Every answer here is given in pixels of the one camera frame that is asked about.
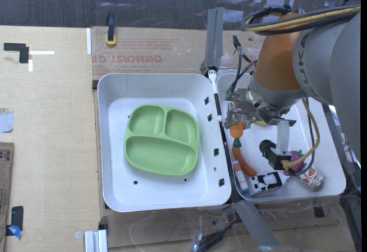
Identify black and white cow carton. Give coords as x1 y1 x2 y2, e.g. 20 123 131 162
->
248 171 284 197

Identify black cylinder on white bracket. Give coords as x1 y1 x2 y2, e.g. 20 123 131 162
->
259 119 296 170

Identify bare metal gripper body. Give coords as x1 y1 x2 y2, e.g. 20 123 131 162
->
227 87 264 126

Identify white plastic tray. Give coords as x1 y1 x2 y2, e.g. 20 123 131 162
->
96 72 232 214
216 72 347 203

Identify orange round toy fruit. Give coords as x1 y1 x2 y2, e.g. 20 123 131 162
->
229 121 245 139

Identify white can with orange print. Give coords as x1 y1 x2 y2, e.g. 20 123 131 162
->
298 166 325 192

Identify small white red blue carton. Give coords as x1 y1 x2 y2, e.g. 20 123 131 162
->
232 160 249 193

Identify orange carrot with green top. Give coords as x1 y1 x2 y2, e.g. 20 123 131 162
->
231 137 257 177

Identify thin black and white rod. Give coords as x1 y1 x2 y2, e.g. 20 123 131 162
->
208 68 239 204

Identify brown cardboard board red print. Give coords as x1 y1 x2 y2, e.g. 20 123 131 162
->
91 26 339 248

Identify purple grapes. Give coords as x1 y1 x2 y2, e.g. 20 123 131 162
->
283 149 307 177

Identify green divided plate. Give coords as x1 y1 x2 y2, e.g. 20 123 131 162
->
123 103 201 176

